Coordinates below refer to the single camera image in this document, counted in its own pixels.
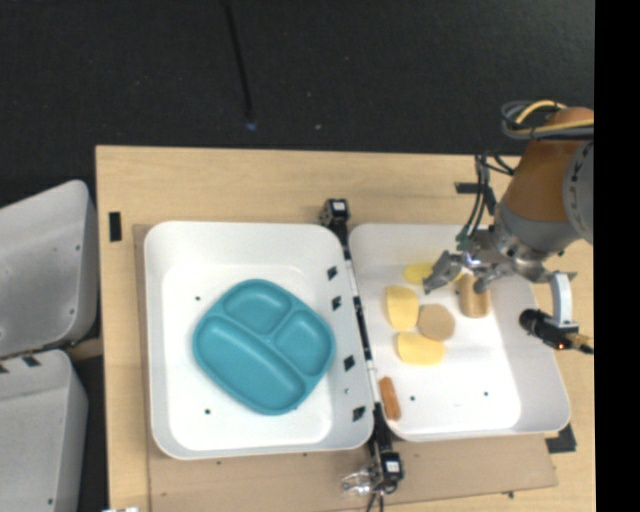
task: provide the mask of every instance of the wooden table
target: wooden table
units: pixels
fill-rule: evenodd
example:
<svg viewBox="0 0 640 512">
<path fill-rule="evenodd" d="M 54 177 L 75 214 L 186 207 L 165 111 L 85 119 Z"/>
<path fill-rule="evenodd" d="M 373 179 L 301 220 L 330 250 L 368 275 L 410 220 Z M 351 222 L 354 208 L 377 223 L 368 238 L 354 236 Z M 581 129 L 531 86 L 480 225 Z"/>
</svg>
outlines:
<svg viewBox="0 0 640 512">
<path fill-rule="evenodd" d="M 456 194 L 454 182 L 473 181 L 474 178 L 471 156 L 98 147 L 96 183 L 110 505 L 114 508 L 138 506 L 142 511 L 153 508 L 155 512 L 156 507 L 152 504 L 162 503 L 161 498 L 165 497 L 153 499 L 153 493 L 160 491 L 154 490 L 153 486 L 150 469 L 154 467 L 150 453 L 153 445 L 148 442 L 146 430 L 134 226 L 148 226 L 170 219 L 317 223 L 318 212 L 330 197 L 347 198 L 352 210 L 351 226 L 364 222 L 461 224 L 466 221 L 473 198 Z M 497 197 L 502 196 L 507 184 L 508 178 L 493 177 Z M 550 261 L 548 267 L 578 271 L 578 277 L 572 283 L 574 317 L 583 332 L 593 333 L 592 247 L 586 242 L 577 242 L 563 258 Z M 551 294 L 547 287 L 536 286 L 534 291 L 540 307 L 550 311 Z M 536 480 L 534 470 L 528 472 L 527 468 L 518 468 L 518 457 L 511 457 L 507 452 L 500 455 L 506 457 L 498 463 L 506 464 L 503 468 L 496 468 L 491 462 L 491 454 L 486 453 L 484 458 L 489 460 L 480 461 L 482 464 L 478 465 L 480 462 L 474 459 L 480 456 L 474 455 L 474 450 L 486 452 L 494 445 L 492 442 L 476 443 L 463 447 L 462 453 L 467 453 L 468 460 L 460 463 L 460 481 L 447 492 L 433 493 L 434 499 L 453 499 L 397 505 L 390 501 L 387 508 L 398 512 L 595 510 L 594 361 L 575 351 L 559 353 L 557 360 L 571 401 L 571 425 L 578 441 L 576 452 L 550 457 L 558 485 L 549 483 L 546 477 Z M 497 441 L 496 449 L 508 446 L 500 445 L 502 442 Z M 534 436 L 525 444 L 527 442 L 534 452 L 544 446 L 542 436 Z M 322 456 L 314 459 L 313 454 L 309 455 L 309 460 L 315 460 L 319 465 L 305 462 L 311 464 L 308 467 L 314 468 L 313 471 L 320 471 L 320 467 L 327 471 L 327 464 L 320 460 L 331 459 L 322 459 Z M 277 457 L 273 459 L 276 464 L 282 463 L 284 459 Z M 268 461 L 269 458 L 263 456 L 258 465 Z M 431 466 L 420 467 L 428 472 Z M 484 481 L 482 475 L 472 477 L 474 471 L 486 472 L 487 482 L 494 477 L 505 478 L 504 473 L 513 473 L 520 485 L 516 482 L 514 487 L 517 488 L 504 491 L 543 488 L 516 492 L 513 499 L 503 494 L 457 498 L 493 493 L 508 485 L 508 481 L 507 484 L 503 481 L 494 486 L 495 489 L 488 485 L 487 490 L 483 490 L 484 484 L 471 485 L 472 478 L 479 478 L 481 483 Z M 401 490 L 403 486 L 407 488 L 406 493 L 413 492 L 409 490 L 412 486 L 437 487 L 435 475 L 429 477 L 430 482 L 421 483 L 415 473 L 410 474 L 401 483 Z M 263 484 L 258 482 L 256 489 Z M 203 494 L 206 490 L 196 488 L 193 482 L 179 485 L 183 486 L 180 496 L 183 503 L 206 496 Z M 220 485 L 217 490 L 224 492 L 225 484 Z M 252 492 L 251 485 L 253 483 L 247 481 L 248 494 Z M 310 487 L 305 495 L 309 497 L 309 503 L 317 503 L 319 510 L 325 503 L 323 500 L 328 509 L 362 509 L 362 501 L 325 498 L 331 492 Z M 400 503 L 402 493 L 397 494 L 396 502 Z M 215 501 L 210 502 L 211 510 L 215 510 L 214 504 Z M 220 509 L 228 510 L 233 506 L 231 501 Z M 261 502 L 259 508 L 268 510 L 270 506 L 268 502 Z"/>
</svg>

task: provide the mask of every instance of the dark floor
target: dark floor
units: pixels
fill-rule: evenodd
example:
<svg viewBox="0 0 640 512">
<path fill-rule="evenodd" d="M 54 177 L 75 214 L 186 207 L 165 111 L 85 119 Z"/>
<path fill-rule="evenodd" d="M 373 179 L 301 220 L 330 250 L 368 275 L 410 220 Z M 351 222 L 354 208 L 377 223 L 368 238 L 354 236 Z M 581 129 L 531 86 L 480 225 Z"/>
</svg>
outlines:
<svg viewBox="0 0 640 512">
<path fill-rule="evenodd" d="M 96 144 L 518 154 L 502 103 L 594 107 L 595 0 L 0 0 L 0 69 L 0 206 L 95 193 Z"/>
</svg>

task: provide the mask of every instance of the blue divided plate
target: blue divided plate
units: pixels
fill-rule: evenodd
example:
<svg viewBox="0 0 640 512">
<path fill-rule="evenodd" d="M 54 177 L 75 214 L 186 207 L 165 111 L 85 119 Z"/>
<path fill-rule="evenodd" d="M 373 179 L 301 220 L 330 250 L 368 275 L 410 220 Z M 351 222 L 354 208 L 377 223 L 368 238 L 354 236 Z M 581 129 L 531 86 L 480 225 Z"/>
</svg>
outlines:
<svg viewBox="0 0 640 512">
<path fill-rule="evenodd" d="M 262 279 L 228 290 L 193 333 L 200 367 L 262 414 L 284 414 L 309 396 L 335 355 L 331 328 L 300 299 Z"/>
</svg>

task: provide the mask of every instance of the hinge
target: hinge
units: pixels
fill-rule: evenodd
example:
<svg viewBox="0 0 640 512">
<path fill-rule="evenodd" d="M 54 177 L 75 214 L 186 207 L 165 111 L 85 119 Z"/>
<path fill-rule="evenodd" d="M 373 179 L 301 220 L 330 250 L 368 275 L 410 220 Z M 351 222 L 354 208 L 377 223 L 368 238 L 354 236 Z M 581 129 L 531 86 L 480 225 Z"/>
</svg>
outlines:
<svg viewBox="0 0 640 512">
<path fill-rule="evenodd" d="M 35 354 L 39 354 L 40 352 L 47 352 L 48 350 L 64 350 L 67 348 L 73 348 L 77 344 L 78 341 L 56 341 L 53 343 L 42 345 L 39 348 L 30 348 L 28 350 L 22 350 L 20 352 L 12 352 L 11 354 L 2 354 L 0 355 L 0 363 L 2 363 L 2 361 L 8 361 L 9 359 L 16 359 L 18 357 L 21 357 L 29 366 L 39 366 L 37 359 L 34 357 Z"/>
<path fill-rule="evenodd" d="M 360 300 L 353 261 L 351 260 L 351 251 L 349 250 L 347 236 L 347 220 L 349 217 L 349 207 L 345 199 L 328 199 L 320 214 L 320 222 L 332 231 L 340 239 L 342 244 L 353 293 L 353 305 L 360 330 L 360 341 L 367 365 L 369 388 L 371 389 L 374 402 L 374 431 L 368 441 L 369 451 L 374 462 L 374 467 L 376 468 L 377 487 L 384 492 L 394 492 L 400 480 L 404 478 L 404 470 L 400 454 L 393 451 L 391 431 L 384 419 L 382 397 L 376 378 L 376 369 L 373 363 L 371 347 L 369 345 L 369 335 L 367 334 L 367 326 L 364 320 L 364 310 L 362 301 Z"/>
<path fill-rule="evenodd" d="M 102 512 L 140 512 L 140 507 L 106 508 Z"/>
</svg>

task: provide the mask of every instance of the yellow food piece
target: yellow food piece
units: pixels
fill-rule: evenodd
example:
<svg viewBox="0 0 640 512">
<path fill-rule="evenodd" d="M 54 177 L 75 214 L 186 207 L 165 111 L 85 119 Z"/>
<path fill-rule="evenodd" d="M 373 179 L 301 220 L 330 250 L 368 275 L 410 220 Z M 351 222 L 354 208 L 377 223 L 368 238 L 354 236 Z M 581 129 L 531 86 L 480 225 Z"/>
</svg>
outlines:
<svg viewBox="0 0 640 512">
<path fill-rule="evenodd" d="M 422 280 L 426 279 L 433 273 L 433 263 L 414 263 L 405 267 L 402 276 L 406 281 L 412 284 L 422 286 Z M 462 274 L 458 274 L 454 281 L 460 279 Z"/>
<path fill-rule="evenodd" d="M 444 341 L 453 336 L 456 320 L 442 304 L 425 304 L 418 315 L 418 330 L 432 340 Z"/>
<path fill-rule="evenodd" d="M 394 329 L 406 331 L 418 321 L 418 296 L 409 288 L 391 285 L 385 289 L 387 318 Z"/>
<path fill-rule="evenodd" d="M 415 332 L 401 332 L 396 338 L 398 355 L 408 364 L 433 366 L 442 361 L 446 352 L 441 341 L 425 338 Z"/>
</svg>

